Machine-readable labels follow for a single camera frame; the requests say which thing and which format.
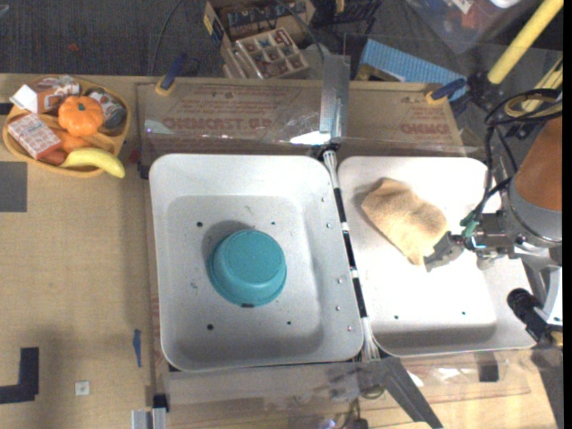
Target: basket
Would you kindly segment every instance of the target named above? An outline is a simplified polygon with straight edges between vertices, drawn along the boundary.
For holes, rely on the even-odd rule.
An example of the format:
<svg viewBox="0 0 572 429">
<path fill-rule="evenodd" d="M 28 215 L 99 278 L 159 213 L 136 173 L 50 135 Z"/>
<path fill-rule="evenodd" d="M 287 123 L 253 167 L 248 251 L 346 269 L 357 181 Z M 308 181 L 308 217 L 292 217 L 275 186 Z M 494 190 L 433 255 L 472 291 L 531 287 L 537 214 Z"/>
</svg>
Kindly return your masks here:
<svg viewBox="0 0 572 429">
<path fill-rule="evenodd" d="M 58 75 L 44 75 L 41 78 L 48 78 L 52 76 Z M 83 96 L 88 95 L 96 88 L 102 88 L 105 93 L 109 94 L 113 98 L 115 98 L 126 110 L 125 120 L 122 124 L 121 133 L 117 135 L 106 135 L 103 131 L 99 131 L 95 135 L 91 135 L 89 137 L 82 137 L 85 139 L 89 144 L 93 145 L 94 147 L 99 147 L 104 149 L 105 151 L 110 152 L 114 156 L 118 156 L 119 152 L 121 151 L 123 141 L 127 136 L 127 132 L 129 131 L 130 122 L 131 122 L 131 109 L 130 106 L 123 100 L 123 98 L 119 97 L 116 93 L 108 88 L 101 86 L 99 84 L 93 83 L 91 81 L 84 80 L 82 78 L 73 77 L 74 80 L 78 81 L 80 84 L 80 94 Z M 2 139 L 8 150 L 18 159 L 21 159 L 24 162 L 29 164 L 33 164 L 37 167 L 46 169 L 50 172 L 56 172 L 63 175 L 74 176 L 76 178 L 90 178 L 93 176 L 98 176 L 103 172 L 103 169 L 97 167 L 90 167 L 90 166 L 81 166 L 81 167 L 58 167 L 56 165 L 47 164 L 45 162 L 41 162 L 39 160 L 34 159 L 30 156 L 26 150 L 20 146 L 20 144 L 8 133 L 8 124 L 14 121 L 17 117 L 28 114 L 29 111 L 14 105 L 8 116 L 6 117 L 5 126 L 2 130 Z M 52 112 L 50 113 L 42 113 L 39 114 L 42 121 L 52 129 L 59 129 L 63 130 L 63 128 L 58 124 L 57 116 L 55 116 Z"/>
</svg>

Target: small white block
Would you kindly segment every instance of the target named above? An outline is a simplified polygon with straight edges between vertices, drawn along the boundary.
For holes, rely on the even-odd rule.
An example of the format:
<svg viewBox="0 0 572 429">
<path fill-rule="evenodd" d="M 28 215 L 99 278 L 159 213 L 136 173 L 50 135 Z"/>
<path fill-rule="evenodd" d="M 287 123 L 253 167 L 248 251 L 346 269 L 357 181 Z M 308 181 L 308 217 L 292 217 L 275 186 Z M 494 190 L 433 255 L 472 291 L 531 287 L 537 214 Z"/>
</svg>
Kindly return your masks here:
<svg viewBox="0 0 572 429">
<path fill-rule="evenodd" d="M 88 396 L 89 395 L 89 381 L 75 382 L 75 395 Z"/>
</svg>

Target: red and white box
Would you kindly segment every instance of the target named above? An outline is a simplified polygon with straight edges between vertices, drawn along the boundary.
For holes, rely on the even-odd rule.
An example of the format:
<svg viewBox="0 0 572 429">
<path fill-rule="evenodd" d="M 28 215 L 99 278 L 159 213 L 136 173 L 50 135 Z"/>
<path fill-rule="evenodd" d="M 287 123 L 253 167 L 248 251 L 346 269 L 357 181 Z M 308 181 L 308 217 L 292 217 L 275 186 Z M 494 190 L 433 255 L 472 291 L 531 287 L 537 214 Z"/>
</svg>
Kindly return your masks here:
<svg viewBox="0 0 572 429">
<path fill-rule="evenodd" d="M 37 114 L 26 114 L 8 124 L 8 133 L 32 156 L 41 159 L 62 145 Z"/>
</svg>

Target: clear plastic bin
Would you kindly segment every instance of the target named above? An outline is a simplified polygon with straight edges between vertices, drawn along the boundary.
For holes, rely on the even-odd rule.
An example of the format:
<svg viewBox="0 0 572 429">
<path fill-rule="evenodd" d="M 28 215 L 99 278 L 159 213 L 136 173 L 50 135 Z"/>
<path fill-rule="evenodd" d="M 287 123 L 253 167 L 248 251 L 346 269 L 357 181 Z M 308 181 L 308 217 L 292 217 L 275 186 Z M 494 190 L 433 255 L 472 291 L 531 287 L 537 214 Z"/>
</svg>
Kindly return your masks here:
<svg viewBox="0 0 572 429">
<path fill-rule="evenodd" d="M 542 0 L 405 0 L 457 54 L 499 35 Z"/>
</svg>

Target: gray square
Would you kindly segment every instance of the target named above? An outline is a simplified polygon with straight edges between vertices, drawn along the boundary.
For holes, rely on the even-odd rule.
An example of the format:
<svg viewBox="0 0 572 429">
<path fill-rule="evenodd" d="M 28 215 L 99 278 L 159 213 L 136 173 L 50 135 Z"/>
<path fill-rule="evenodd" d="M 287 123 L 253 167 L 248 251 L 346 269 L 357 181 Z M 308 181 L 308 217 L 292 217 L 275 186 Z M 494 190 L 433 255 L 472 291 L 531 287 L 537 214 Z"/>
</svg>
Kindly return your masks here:
<svg viewBox="0 0 572 429">
<path fill-rule="evenodd" d="M 28 211 L 28 164 L 0 162 L 0 213 Z"/>
</svg>

